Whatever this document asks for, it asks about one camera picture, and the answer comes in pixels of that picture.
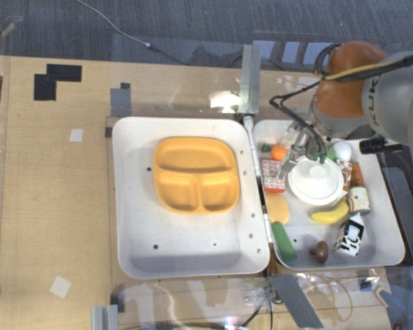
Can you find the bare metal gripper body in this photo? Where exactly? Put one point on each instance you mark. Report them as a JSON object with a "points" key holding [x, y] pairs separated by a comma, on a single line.
{"points": [[304, 134]]}

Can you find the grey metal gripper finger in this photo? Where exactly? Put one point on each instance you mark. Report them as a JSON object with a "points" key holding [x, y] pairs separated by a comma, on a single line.
{"points": [[311, 151], [286, 166]]}

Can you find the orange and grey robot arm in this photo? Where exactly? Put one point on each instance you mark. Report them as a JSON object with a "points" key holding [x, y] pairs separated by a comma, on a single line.
{"points": [[392, 98]]}

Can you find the orange carrot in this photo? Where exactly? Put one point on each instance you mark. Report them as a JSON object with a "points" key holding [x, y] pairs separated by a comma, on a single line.
{"points": [[279, 152]]}

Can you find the clear plastic bottle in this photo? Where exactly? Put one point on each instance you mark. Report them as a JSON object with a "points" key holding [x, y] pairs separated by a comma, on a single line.
{"points": [[288, 135]]}

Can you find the orange and white carton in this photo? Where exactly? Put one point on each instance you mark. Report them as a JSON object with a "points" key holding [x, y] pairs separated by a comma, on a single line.
{"points": [[271, 177]]}

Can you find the white egg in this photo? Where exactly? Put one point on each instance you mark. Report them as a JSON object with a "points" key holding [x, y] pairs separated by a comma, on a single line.
{"points": [[342, 150]]}

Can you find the thin black and white rod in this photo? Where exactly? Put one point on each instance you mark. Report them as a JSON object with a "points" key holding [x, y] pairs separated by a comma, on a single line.
{"points": [[254, 156]]}

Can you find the white bowl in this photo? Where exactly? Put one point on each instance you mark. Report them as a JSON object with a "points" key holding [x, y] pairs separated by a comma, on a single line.
{"points": [[313, 187]]}

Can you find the orange and white packet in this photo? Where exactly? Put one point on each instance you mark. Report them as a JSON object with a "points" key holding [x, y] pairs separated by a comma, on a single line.
{"points": [[346, 174]]}

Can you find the yellow banana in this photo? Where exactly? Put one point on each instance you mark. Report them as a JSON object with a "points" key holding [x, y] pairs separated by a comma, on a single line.
{"points": [[330, 215]]}

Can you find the green cucumber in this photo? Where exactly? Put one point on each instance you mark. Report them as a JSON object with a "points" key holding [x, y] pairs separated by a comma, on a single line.
{"points": [[283, 241]]}

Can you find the brown mushroom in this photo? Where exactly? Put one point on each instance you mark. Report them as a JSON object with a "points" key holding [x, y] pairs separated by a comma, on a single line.
{"points": [[320, 252]]}

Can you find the black and white milk carton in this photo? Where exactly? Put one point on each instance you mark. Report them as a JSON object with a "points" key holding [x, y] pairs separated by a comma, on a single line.
{"points": [[348, 237]]}

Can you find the orange divided plate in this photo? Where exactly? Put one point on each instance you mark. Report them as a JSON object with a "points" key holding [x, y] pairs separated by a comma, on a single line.
{"points": [[192, 156]]}

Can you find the white plastic tray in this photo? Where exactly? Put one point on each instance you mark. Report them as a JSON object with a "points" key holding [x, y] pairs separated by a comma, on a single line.
{"points": [[179, 242], [375, 239]]}

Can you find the black cylinder on white bracket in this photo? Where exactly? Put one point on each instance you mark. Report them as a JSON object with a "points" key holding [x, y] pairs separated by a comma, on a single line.
{"points": [[372, 145]]}

